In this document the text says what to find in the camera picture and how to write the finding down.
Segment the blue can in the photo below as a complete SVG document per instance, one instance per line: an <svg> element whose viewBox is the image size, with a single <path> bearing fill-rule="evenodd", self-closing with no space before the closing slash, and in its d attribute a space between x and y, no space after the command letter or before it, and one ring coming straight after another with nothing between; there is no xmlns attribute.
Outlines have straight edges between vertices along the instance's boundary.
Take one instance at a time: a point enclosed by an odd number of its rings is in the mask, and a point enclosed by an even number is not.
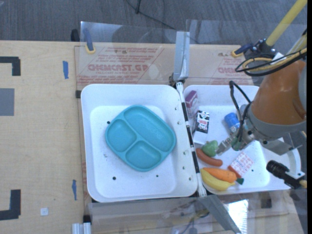
<svg viewBox="0 0 312 234"><path fill-rule="evenodd" d="M229 113L224 117L224 120L227 123L231 133L235 133L240 126L239 120L235 113Z"/></svg>

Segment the blue tape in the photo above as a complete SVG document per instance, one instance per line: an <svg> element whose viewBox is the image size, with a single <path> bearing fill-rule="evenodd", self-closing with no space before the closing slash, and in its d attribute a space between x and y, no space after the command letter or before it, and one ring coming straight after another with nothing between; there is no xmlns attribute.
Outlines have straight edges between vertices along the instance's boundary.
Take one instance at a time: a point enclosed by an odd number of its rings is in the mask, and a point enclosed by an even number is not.
<svg viewBox="0 0 312 234"><path fill-rule="evenodd" d="M87 47L88 47L89 51L93 51L94 48L93 48L93 43L92 43L92 39L91 39L91 35L90 35L89 30L87 28L84 28L83 33L84 33L85 40L87 42Z"/></svg>
<svg viewBox="0 0 312 234"><path fill-rule="evenodd" d="M65 79L68 79L68 62L63 61L63 73Z"/></svg>
<svg viewBox="0 0 312 234"><path fill-rule="evenodd" d="M76 186L76 181L74 179L73 179L72 189L73 189L75 200L77 200L77 186Z"/></svg>

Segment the orange carrot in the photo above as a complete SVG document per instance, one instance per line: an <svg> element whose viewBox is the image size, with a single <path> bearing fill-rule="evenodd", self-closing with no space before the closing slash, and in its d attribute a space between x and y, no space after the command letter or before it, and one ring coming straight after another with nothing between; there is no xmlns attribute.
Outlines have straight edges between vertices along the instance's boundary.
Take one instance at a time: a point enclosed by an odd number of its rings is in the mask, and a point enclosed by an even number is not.
<svg viewBox="0 0 312 234"><path fill-rule="evenodd" d="M213 167L204 167L204 170L209 172L212 176L229 183L233 183L237 180L236 174L229 170Z"/></svg>

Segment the black tape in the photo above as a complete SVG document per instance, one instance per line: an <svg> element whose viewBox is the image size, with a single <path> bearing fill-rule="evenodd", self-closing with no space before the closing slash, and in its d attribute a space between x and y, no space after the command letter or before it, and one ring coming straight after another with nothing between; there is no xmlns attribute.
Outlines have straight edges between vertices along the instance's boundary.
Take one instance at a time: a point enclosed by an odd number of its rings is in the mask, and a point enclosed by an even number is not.
<svg viewBox="0 0 312 234"><path fill-rule="evenodd" d="M194 146L194 142L193 142L190 126L186 126L186 130L187 130L187 134L189 136L190 146Z"/></svg>
<svg viewBox="0 0 312 234"><path fill-rule="evenodd" d="M187 111L186 111L185 102L182 102L182 109L183 109L184 119L185 119L185 121L188 121L189 119L187 117Z"/></svg>
<svg viewBox="0 0 312 234"><path fill-rule="evenodd" d="M81 90L76 90L76 98L80 98L81 97Z"/></svg>
<svg viewBox="0 0 312 234"><path fill-rule="evenodd" d="M20 215L20 190L11 190L9 210L0 211L0 220L17 219Z"/></svg>
<svg viewBox="0 0 312 234"><path fill-rule="evenodd" d="M90 215L83 215L83 223L90 223L92 225Z"/></svg>
<svg viewBox="0 0 312 234"><path fill-rule="evenodd" d="M18 57L0 57L0 63L11 63L12 76L20 76L20 59Z"/></svg>
<svg viewBox="0 0 312 234"><path fill-rule="evenodd" d="M192 155L193 155L193 162L194 162L194 166L195 166L195 171L198 174L198 173L200 173L200 170L199 170L199 166L198 166L196 152L193 151Z"/></svg>

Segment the green vegetable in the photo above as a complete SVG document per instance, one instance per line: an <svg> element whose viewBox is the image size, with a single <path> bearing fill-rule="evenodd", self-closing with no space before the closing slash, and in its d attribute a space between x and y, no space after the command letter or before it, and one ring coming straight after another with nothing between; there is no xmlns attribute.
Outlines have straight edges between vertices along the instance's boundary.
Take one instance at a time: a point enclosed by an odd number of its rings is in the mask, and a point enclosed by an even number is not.
<svg viewBox="0 0 312 234"><path fill-rule="evenodd" d="M201 149L205 155L209 157L214 157L216 155L216 149L218 148L218 142L216 140L212 140L204 144Z"/></svg>

